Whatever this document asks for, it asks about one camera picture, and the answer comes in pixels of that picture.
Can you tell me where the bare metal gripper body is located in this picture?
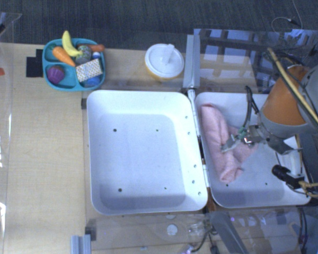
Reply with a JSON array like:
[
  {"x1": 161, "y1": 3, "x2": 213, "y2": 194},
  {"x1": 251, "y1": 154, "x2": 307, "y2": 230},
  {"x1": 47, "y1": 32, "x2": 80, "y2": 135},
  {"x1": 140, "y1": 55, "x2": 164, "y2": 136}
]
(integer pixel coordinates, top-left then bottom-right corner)
[{"x1": 244, "y1": 124, "x2": 272, "y2": 146}]

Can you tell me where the pink folded cloth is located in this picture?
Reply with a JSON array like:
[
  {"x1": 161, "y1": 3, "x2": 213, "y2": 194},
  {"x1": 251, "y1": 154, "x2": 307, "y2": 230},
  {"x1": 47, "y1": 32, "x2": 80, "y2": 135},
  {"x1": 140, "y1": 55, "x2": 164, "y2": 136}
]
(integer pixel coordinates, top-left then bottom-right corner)
[{"x1": 200, "y1": 103, "x2": 260, "y2": 184}]

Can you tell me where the white plastic tray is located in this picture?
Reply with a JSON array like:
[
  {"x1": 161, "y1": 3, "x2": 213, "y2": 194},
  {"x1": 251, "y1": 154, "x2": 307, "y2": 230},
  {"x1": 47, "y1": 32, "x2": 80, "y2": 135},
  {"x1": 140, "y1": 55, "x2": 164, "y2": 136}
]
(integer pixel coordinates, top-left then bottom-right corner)
[
  {"x1": 86, "y1": 89, "x2": 209, "y2": 216},
  {"x1": 195, "y1": 92, "x2": 312, "y2": 210}
]

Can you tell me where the yellow cup with white lid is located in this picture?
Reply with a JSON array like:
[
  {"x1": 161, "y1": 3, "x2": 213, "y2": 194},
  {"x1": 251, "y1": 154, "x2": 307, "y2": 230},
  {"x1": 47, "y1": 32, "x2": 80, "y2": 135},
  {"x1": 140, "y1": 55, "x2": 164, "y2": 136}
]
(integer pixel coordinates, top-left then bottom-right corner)
[{"x1": 144, "y1": 43, "x2": 186, "y2": 82}]

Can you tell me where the patterned white and yellow carton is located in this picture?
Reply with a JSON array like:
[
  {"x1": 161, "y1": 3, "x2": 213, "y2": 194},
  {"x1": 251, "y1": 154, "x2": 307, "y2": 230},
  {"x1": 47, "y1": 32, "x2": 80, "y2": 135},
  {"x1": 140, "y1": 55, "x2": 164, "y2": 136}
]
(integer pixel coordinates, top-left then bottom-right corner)
[{"x1": 75, "y1": 58, "x2": 104, "y2": 83}]

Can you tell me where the orange-brown sausage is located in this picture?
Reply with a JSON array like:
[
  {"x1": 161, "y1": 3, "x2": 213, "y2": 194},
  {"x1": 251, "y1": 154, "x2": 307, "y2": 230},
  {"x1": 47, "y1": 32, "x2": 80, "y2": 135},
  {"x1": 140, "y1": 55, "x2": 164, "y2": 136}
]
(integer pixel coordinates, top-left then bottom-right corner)
[{"x1": 88, "y1": 43, "x2": 106, "y2": 53}]

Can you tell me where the small grey can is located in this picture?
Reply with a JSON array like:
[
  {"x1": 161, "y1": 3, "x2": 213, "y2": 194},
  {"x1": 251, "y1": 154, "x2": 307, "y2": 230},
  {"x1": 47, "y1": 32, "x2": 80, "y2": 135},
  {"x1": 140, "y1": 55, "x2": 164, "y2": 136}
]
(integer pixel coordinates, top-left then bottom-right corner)
[{"x1": 75, "y1": 44, "x2": 93, "y2": 65}]

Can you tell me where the blue divided plate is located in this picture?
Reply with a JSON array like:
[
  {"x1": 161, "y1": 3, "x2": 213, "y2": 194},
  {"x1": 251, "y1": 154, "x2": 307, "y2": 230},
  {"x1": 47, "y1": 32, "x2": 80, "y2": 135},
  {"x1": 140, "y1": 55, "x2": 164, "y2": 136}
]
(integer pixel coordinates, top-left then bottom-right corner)
[{"x1": 42, "y1": 38, "x2": 107, "y2": 93}]

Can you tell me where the yellow banana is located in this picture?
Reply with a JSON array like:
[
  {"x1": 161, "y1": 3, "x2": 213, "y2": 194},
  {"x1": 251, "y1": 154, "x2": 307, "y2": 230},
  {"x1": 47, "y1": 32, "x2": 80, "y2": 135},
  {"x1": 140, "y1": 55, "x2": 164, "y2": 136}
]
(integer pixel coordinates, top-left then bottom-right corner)
[{"x1": 61, "y1": 30, "x2": 83, "y2": 58}]

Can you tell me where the orange carrot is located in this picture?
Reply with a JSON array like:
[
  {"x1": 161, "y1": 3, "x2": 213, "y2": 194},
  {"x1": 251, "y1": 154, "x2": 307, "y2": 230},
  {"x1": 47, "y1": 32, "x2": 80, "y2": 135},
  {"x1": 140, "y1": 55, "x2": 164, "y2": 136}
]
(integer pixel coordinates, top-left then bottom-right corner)
[{"x1": 51, "y1": 46, "x2": 76, "y2": 67}]

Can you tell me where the black cylinder on white bracket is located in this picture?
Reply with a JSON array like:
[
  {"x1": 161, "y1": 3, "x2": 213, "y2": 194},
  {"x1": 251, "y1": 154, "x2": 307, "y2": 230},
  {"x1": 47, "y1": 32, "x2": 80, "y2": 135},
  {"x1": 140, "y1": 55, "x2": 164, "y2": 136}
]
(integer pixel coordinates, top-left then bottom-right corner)
[{"x1": 271, "y1": 152, "x2": 306, "y2": 189}]

